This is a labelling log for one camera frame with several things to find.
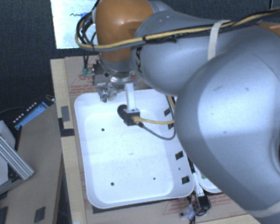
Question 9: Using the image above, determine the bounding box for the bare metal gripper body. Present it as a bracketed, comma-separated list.
[90, 57, 139, 92]

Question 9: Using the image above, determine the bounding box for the white plastic tray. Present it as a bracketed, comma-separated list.
[193, 162, 224, 196]
[73, 83, 197, 212]

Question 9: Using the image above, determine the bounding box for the thin black and white rod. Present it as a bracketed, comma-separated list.
[187, 152, 205, 199]

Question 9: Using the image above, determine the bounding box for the brown cardboard board, red print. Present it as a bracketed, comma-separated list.
[63, 40, 250, 224]

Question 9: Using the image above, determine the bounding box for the black cylinder on white bracket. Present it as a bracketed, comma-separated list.
[114, 82, 142, 128]

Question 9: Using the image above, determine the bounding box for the black block with thin wires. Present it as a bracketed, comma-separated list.
[196, 193, 212, 212]

